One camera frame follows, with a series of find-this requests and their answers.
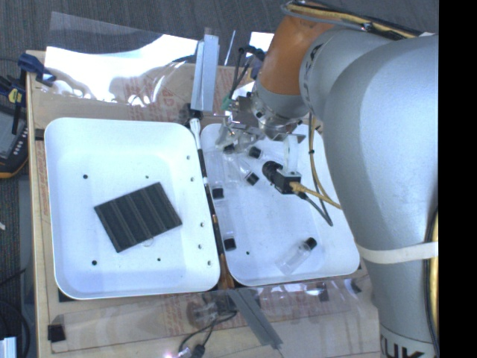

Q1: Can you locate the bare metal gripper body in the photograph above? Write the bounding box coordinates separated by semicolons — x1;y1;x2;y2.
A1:
227;95;303;142

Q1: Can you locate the white plastic tray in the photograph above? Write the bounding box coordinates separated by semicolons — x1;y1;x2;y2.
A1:
200;122;361;288
43;116;221;301

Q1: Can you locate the black ribbed rectangular panel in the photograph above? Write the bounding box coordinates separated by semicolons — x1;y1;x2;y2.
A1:
93;181;183;254

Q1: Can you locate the brown cardboard board, red print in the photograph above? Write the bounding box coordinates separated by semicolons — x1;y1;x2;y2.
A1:
25;49;382;358

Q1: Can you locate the black cylinder on white bracket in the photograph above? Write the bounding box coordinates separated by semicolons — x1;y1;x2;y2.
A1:
261;132;307;195

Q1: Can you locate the black block with thin wires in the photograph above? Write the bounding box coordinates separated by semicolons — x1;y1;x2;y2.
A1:
193;296;239;321

